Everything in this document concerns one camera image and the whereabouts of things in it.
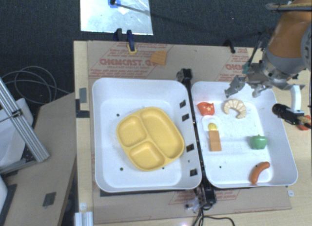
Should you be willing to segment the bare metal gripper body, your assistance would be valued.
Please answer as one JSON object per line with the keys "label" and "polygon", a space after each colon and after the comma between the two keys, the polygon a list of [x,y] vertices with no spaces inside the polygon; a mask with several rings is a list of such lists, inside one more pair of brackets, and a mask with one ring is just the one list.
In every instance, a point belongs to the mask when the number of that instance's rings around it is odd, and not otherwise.
{"label": "bare metal gripper body", "polygon": [[288,81],[296,78],[305,69],[300,62],[258,62],[246,63],[244,74],[246,82],[253,88],[277,87],[280,90],[289,90],[292,85]]}

